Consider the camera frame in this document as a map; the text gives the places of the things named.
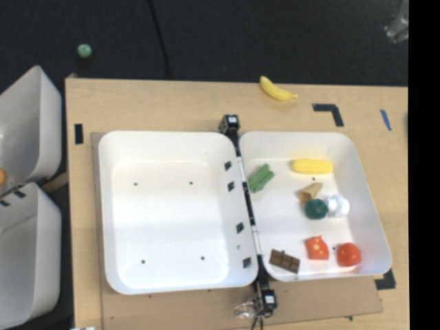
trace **green cucumber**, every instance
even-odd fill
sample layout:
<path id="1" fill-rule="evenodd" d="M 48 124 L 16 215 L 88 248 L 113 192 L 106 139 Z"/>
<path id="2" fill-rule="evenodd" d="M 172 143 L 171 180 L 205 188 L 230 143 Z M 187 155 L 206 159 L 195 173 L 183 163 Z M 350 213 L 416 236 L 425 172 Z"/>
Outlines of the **green cucumber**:
<path id="1" fill-rule="evenodd" d="M 259 183 L 261 179 L 269 172 L 269 165 L 264 164 L 259 170 L 249 178 L 249 187 L 251 188 L 255 184 Z"/>
<path id="2" fill-rule="evenodd" d="M 254 187 L 253 193 L 257 193 L 264 188 L 267 182 L 269 182 L 275 176 L 274 171 L 269 171 L 261 181 Z"/>

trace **ice cream cone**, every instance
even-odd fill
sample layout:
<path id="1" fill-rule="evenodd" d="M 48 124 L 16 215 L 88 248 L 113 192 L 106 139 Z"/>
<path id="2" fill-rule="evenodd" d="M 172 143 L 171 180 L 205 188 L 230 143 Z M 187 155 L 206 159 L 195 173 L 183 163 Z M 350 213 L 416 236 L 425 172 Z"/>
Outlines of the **ice cream cone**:
<path id="1" fill-rule="evenodd" d="M 322 188 L 320 182 L 316 182 L 300 191 L 299 199 L 303 203 L 307 203 L 310 199 L 315 199 L 316 195 Z"/>

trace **green toy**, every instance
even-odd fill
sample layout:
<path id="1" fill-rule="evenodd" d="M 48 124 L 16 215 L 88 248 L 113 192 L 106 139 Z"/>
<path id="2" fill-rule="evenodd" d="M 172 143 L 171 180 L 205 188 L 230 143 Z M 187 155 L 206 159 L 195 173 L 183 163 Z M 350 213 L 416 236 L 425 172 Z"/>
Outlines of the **green toy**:
<path id="1" fill-rule="evenodd" d="M 321 199 L 310 199 L 305 205 L 306 215 L 313 220 L 323 219 L 328 212 L 328 207 Z"/>
<path id="2" fill-rule="evenodd" d="M 81 58 L 89 58 L 91 56 L 91 46 L 89 44 L 80 44 L 76 50 Z"/>
<path id="3" fill-rule="evenodd" d="M 257 193 L 262 190 L 267 182 L 275 176 L 274 172 L 270 170 L 269 165 L 264 164 L 259 170 L 249 178 L 249 189 L 252 193 Z"/>

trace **orange object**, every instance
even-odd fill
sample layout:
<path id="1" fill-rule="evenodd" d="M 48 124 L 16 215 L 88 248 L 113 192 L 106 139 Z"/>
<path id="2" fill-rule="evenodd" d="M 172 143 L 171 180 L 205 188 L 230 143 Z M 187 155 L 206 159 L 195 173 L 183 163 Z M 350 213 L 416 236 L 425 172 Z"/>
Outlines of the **orange object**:
<path id="1" fill-rule="evenodd" d="M 0 185 L 2 185 L 6 181 L 5 171 L 0 168 Z"/>
<path id="2" fill-rule="evenodd" d="M 327 260 L 329 258 L 329 248 L 321 236 L 312 237 L 305 242 L 309 259 Z"/>
<path id="3" fill-rule="evenodd" d="M 362 260 L 360 249 L 356 244 L 347 242 L 343 243 L 336 254 L 339 265 L 350 267 L 359 264 Z"/>

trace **brown chocolate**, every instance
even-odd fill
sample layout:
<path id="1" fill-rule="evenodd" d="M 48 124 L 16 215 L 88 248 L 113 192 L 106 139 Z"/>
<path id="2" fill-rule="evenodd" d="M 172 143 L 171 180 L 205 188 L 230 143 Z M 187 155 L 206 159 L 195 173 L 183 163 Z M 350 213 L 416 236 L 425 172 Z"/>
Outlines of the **brown chocolate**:
<path id="1" fill-rule="evenodd" d="M 269 263 L 295 274 L 298 273 L 298 269 L 300 268 L 300 260 L 298 258 L 277 250 L 272 250 Z"/>

